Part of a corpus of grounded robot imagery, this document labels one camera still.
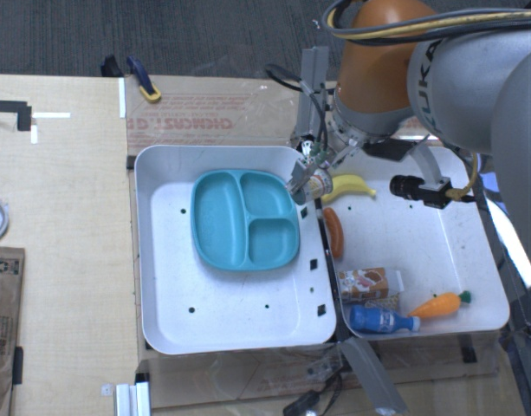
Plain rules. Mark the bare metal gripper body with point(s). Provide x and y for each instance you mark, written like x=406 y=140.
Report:
x=344 y=142

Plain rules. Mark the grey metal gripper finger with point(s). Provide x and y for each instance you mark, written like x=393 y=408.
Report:
x=300 y=177

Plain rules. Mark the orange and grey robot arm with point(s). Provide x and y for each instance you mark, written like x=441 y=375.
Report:
x=460 y=80

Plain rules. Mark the yellow banana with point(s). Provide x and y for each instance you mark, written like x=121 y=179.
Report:
x=349 y=184

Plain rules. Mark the orange sausage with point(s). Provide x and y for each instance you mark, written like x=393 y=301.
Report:
x=334 y=232

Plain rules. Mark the blue divided plate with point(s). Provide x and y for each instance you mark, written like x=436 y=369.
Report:
x=222 y=223

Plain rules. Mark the brown and white carton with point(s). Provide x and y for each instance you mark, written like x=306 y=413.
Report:
x=362 y=282

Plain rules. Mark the white plastic tray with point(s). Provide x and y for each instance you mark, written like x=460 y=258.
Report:
x=421 y=249
x=230 y=310

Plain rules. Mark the brown cardboard board, red print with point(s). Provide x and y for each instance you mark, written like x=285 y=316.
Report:
x=183 y=102

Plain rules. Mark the beige patterned packet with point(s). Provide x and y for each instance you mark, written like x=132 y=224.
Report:
x=384 y=303

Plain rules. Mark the blue bottle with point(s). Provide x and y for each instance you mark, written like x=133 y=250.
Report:
x=373 y=319

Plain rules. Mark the orange carrot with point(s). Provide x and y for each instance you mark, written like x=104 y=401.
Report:
x=436 y=307

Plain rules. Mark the brown paper envelope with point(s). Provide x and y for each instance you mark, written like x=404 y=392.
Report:
x=3 y=319

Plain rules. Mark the black cylinder on white bracket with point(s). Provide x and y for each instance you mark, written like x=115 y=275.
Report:
x=436 y=193

